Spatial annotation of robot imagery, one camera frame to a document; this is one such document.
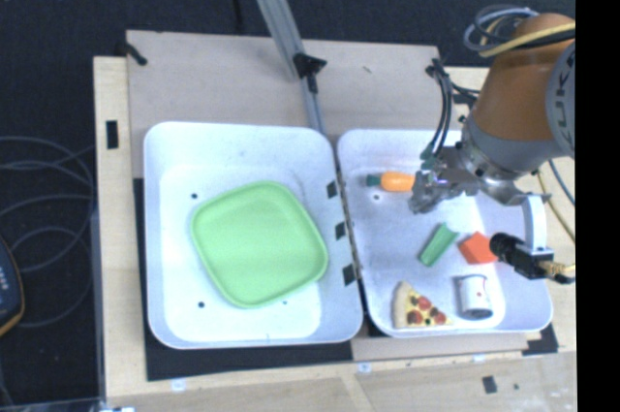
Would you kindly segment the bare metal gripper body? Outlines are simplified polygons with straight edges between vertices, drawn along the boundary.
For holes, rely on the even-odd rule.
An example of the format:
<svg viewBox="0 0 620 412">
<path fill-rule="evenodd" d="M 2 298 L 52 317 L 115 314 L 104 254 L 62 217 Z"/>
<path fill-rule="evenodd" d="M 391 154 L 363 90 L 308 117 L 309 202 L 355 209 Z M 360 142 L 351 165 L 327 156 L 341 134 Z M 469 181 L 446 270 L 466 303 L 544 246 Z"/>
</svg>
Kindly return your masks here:
<svg viewBox="0 0 620 412">
<path fill-rule="evenodd" d="M 430 184 L 451 185 L 453 199 L 483 193 L 504 206 L 517 206 L 528 195 L 515 181 L 521 174 L 498 167 L 475 145 L 445 146 L 436 158 Z"/>
</svg>

